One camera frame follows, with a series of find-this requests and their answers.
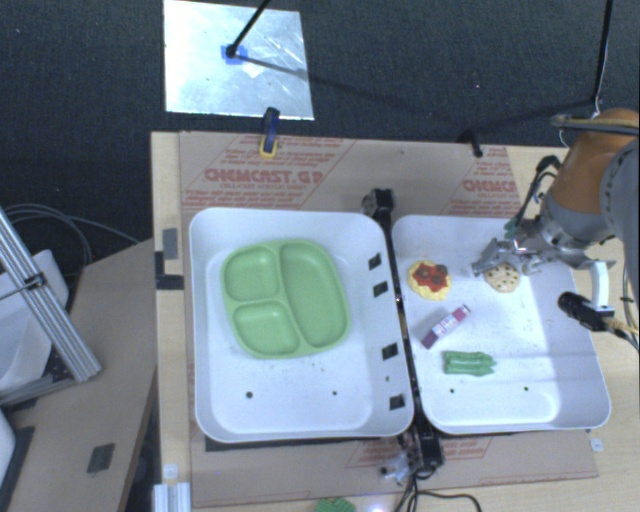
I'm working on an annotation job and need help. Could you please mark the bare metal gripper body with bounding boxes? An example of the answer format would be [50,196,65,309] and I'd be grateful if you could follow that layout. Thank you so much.
[503,221,597,267]

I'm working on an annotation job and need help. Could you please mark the tan chocolate chip biscuit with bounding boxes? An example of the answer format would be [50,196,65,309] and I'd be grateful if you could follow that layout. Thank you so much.
[483,263,522,295]

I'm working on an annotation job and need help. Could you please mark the yellow and red toy pizza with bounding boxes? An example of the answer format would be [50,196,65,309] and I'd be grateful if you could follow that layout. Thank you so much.
[406,260,453,303]

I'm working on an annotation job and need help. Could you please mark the thin black rod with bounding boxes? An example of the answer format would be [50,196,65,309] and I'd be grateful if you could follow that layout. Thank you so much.
[378,212,427,441]

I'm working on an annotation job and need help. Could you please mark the green toy bean bundle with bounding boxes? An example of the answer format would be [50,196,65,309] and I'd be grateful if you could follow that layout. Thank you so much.
[442,349,497,377]

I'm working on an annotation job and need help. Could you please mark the white plastic tray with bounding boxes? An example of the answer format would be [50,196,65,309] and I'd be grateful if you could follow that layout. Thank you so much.
[391,214,613,436]
[188,206,416,444]

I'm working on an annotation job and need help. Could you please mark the green divided plate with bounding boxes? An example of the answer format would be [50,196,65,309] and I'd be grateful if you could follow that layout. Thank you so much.
[220,238,351,360]

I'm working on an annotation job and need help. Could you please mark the brown cardboard board red print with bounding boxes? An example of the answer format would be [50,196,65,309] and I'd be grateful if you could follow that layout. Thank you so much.
[178,130,600,509]

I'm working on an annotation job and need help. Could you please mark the green ribbed toy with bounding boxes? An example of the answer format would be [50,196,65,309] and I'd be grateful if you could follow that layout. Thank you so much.
[314,496,358,512]

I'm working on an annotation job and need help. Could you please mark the black cylinder on white bracket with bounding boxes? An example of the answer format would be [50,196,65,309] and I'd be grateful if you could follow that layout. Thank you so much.
[557,259,618,333]

